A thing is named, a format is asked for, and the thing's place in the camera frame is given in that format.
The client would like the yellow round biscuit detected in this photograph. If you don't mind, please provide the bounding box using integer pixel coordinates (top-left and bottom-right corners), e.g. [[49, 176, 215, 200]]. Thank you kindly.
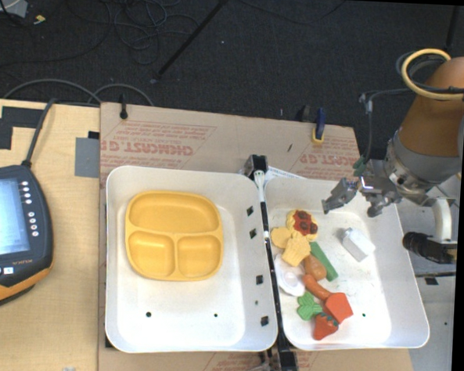
[[269, 225, 293, 250]]

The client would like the yellow spaghetti with red meatballs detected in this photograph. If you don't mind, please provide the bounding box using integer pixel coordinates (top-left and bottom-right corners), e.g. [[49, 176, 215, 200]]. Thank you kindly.
[[283, 207, 322, 243]]

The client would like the brown cardboard board red print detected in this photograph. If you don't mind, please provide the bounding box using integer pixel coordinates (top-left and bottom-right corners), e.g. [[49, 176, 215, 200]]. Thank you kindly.
[[83, 101, 434, 371]]

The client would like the orange carton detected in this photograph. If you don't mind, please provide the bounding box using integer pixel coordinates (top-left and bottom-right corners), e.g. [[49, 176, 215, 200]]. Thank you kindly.
[[322, 291, 356, 326]]

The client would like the white plastic tray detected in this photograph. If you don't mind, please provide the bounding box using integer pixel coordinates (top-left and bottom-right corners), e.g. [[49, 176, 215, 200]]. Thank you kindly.
[[95, 163, 289, 363], [254, 175, 441, 360]]

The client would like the white carton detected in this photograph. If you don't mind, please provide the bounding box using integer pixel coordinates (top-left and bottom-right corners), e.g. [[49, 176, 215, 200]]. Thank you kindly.
[[336, 227, 377, 264]]

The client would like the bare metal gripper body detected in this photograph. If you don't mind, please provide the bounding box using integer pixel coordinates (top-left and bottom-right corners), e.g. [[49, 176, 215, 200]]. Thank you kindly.
[[356, 157, 439, 212]]

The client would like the red strawberry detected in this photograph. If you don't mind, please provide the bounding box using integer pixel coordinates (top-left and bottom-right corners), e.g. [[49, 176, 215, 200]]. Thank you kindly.
[[311, 312, 341, 343]]

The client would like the green broccoli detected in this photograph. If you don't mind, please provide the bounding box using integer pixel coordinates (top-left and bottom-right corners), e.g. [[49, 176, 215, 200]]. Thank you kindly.
[[295, 291, 325, 322]]

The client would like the orange brown bread piece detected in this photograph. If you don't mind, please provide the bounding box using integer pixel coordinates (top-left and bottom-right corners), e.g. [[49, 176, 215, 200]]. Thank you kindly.
[[302, 254, 329, 283]]

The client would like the black cylinder on white bracket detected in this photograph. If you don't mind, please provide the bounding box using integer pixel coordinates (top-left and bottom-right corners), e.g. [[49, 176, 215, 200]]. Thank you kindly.
[[401, 194, 462, 267]]

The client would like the white fried egg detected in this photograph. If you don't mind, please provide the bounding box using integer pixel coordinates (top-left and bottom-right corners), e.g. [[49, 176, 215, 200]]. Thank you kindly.
[[271, 253, 308, 298]]

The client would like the yellow ridged muffin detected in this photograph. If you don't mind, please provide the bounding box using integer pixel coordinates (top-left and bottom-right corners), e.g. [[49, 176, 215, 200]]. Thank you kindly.
[[280, 232, 314, 268]]

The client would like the yellow divided plate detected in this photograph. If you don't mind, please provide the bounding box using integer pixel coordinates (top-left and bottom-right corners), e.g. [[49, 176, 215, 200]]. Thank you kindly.
[[120, 188, 228, 285]]

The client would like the green flat bar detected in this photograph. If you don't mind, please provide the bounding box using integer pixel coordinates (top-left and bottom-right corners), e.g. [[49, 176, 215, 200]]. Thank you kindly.
[[307, 240, 341, 284]]

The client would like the orange sausage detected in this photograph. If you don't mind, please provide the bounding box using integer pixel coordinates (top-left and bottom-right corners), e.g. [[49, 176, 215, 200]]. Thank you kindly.
[[300, 273, 334, 302]]

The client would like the black block with thin wires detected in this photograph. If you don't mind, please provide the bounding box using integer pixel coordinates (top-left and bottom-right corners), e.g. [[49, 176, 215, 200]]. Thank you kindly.
[[246, 153, 269, 180], [275, 349, 301, 371]]

